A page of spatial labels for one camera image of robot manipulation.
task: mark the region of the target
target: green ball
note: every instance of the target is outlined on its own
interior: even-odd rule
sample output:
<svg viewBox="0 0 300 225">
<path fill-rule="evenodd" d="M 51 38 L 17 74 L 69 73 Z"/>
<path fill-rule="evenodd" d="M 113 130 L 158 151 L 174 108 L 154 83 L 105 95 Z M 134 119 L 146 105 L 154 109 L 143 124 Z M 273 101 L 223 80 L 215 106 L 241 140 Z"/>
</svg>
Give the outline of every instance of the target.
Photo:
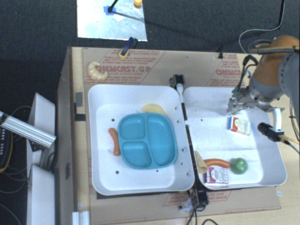
<svg viewBox="0 0 300 225">
<path fill-rule="evenodd" d="M 244 174 L 248 169 L 248 163 L 245 159 L 239 157 L 231 162 L 231 170 L 235 174 Z"/>
</svg>

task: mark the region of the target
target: black floor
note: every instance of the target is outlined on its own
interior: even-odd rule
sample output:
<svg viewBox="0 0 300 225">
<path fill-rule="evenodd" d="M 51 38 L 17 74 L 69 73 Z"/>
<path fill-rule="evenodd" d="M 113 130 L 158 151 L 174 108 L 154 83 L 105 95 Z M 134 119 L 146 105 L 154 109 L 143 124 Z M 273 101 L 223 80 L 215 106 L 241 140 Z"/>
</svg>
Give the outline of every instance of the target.
<svg viewBox="0 0 300 225">
<path fill-rule="evenodd" d="M 280 5 L 281 0 L 143 0 L 148 42 L 137 48 L 241 53 L 239 35 L 248 29 L 276 27 Z M 286 0 L 282 28 L 250 32 L 242 38 L 244 47 L 283 34 L 299 38 L 299 13 L 300 0 Z M 76 23 L 76 0 L 0 0 L 0 111 L 10 114 L 31 105 L 36 92 L 55 102 L 67 46 L 124 45 L 78 38 Z M 22 169 L 24 146 L 15 147 L 11 166 Z M 0 189 L 9 182 L 0 174 Z M 26 196 L 26 187 L 13 195 L 0 193 L 0 203 L 22 224 L 26 224 Z M 14 224 L 1 207 L 0 218 L 0 225 Z"/>
</svg>

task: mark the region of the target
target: orange ball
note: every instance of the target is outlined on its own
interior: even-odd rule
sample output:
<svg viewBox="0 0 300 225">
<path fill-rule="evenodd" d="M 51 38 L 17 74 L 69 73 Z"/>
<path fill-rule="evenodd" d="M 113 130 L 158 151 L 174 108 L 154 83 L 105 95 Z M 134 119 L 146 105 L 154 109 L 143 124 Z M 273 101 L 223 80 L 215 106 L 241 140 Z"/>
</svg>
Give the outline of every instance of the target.
<svg viewBox="0 0 300 225">
<path fill-rule="evenodd" d="M 141 6 L 142 2 L 143 2 L 143 0 L 134 0 L 134 4 L 136 7 Z"/>
</svg>

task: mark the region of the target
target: toy sausage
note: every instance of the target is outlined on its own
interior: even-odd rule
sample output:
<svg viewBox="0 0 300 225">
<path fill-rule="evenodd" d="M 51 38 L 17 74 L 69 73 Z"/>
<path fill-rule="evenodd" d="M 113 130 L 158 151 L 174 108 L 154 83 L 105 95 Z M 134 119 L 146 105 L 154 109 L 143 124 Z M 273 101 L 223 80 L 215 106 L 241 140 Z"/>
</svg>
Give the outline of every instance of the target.
<svg viewBox="0 0 300 225">
<path fill-rule="evenodd" d="M 213 166 L 213 165 L 217 165 L 220 167 L 225 167 L 225 168 L 229 168 L 230 167 L 230 163 L 218 158 L 212 158 L 212 159 L 206 159 L 204 160 L 206 165 L 209 166 Z"/>
<path fill-rule="evenodd" d="M 119 145 L 119 139 L 118 139 L 118 133 L 114 128 L 108 129 L 109 134 L 112 136 L 114 148 L 113 148 L 113 154 L 115 156 L 119 156 L 121 154 L 120 151 L 120 145 Z"/>
</svg>

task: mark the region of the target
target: white tray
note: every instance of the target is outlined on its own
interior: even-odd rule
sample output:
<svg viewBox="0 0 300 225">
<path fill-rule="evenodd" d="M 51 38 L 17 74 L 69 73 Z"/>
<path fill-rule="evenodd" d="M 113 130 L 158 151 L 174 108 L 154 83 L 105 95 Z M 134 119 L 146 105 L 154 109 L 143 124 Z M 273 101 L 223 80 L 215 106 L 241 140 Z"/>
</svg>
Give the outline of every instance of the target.
<svg viewBox="0 0 300 225">
<path fill-rule="evenodd" d="M 184 91 L 184 101 L 194 150 L 203 159 L 219 158 L 229 161 L 244 158 L 248 170 L 236 175 L 228 169 L 229 184 L 204 183 L 209 189 L 232 189 L 277 186 L 286 180 L 285 166 L 276 142 L 262 135 L 257 126 L 270 124 L 268 114 L 258 108 L 240 111 L 236 117 L 251 122 L 249 136 L 229 131 L 226 114 L 233 88 L 190 87 Z"/>
<path fill-rule="evenodd" d="M 186 191 L 195 181 L 180 97 L 166 86 L 95 85 L 88 93 L 92 182 L 104 195 Z M 146 104 L 160 105 L 174 129 L 177 159 L 169 167 L 134 169 L 113 155 L 109 128 Z"/>
</svg>

